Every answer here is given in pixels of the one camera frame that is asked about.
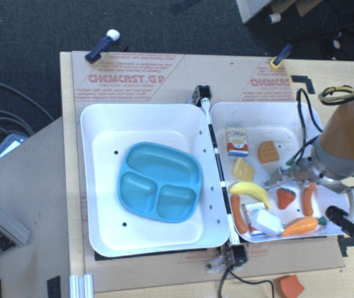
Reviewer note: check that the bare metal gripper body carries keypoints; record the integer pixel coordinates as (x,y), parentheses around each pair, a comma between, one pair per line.
(313,171)

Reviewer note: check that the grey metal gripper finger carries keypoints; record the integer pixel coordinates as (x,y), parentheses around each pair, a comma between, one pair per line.
(275,180)
(302,183)

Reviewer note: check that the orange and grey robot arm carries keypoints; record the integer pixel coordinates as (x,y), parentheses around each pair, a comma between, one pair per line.
(347,129)

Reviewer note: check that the orange sausage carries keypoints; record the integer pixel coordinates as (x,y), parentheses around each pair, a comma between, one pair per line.
(238,214)
(308,200)

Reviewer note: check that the red strawberry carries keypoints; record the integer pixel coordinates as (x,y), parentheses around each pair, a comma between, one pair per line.
(285,198)

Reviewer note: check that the yellow banana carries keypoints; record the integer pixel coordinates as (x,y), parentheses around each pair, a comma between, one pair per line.
(249,189)

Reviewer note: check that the orange toy waffle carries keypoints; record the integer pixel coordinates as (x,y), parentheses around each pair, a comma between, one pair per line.
(268,152)

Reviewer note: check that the yellow cheese wedge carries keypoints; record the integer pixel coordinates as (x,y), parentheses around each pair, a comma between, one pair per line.
(243,170)

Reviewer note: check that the red and white carton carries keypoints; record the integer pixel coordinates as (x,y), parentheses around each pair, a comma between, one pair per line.
(251,210)

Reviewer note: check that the orange carrot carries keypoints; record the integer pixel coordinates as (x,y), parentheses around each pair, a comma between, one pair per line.
(300,226)

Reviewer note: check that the white toy bottle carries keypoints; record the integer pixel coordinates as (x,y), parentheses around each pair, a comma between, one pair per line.
(269,223)

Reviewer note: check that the white red blue carton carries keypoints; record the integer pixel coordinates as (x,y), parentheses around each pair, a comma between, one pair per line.
(237,141)

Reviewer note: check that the thin black and white rod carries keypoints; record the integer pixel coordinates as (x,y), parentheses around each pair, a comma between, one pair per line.
(217,160)

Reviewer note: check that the white plastic tray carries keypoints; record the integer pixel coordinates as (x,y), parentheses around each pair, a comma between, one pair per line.
(257,116)
(102,197)

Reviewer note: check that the orange toy wedge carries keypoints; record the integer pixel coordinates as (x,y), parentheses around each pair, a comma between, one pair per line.
(289,287)

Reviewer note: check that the blue divided plate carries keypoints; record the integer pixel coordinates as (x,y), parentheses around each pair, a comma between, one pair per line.
(159,182)

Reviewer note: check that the brown cardboard board red print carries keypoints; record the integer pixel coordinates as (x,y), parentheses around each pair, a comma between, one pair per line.
(164,73)

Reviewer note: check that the black cylinder on white bracket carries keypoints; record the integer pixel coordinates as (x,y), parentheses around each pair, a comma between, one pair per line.
(342,217)

